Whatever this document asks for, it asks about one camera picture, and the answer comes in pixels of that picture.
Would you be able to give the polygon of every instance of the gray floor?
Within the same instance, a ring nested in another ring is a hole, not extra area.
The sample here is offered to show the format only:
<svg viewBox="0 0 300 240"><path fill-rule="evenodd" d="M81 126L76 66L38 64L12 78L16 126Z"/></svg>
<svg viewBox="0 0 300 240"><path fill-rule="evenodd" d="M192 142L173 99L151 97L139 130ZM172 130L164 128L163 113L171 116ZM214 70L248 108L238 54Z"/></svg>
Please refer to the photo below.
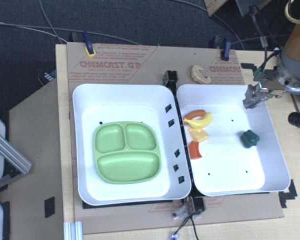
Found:
<svg viewBox="0 0 300 240"><path fill-rule="evenodd" d="M205 7L204 0L182 0ZM288 0L272 0L262 13L273 35L289 35L293 29L283 15ZM197 7L171 0L42 0L44 10L56 28L86 30L113 35L151 46L208 47L215 35L234 34L216 17ZM235 0L229 0L215 14L225 21L240 39L257 37L249 15L241 16ZM0 0L0 22L43 26L52 33L41 11L39 0ZM57 33L69 41L70 31ZM288 37L279 37L285 43ZM92 35L94 43L130 44L128 41ZM55 45L48 34L0 25L0 117L42 87L38 75L55 69ZM242 50L240 44L233 49ZM260 41L245 41L246 50L262 50Z"/></svg>

